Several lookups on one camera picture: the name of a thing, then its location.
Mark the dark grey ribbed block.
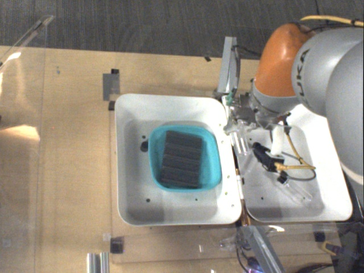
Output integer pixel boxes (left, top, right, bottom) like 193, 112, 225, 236
159, 130, 204, 189

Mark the teal plastic bowl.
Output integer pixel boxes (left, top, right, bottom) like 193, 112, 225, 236
147, 125, 223, 193

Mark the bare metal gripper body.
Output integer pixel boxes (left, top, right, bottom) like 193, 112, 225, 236
229, 93, 285, 130

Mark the white plastic tray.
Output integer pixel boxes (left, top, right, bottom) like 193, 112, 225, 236
235, 103, 354, 224
114, 93, 243, 227

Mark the clear plastic bottle black cap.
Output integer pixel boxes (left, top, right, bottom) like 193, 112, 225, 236
277, 173, 313, 205

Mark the black cylinder on white bracket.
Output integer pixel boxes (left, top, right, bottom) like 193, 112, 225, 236
251, 123, 287, 173

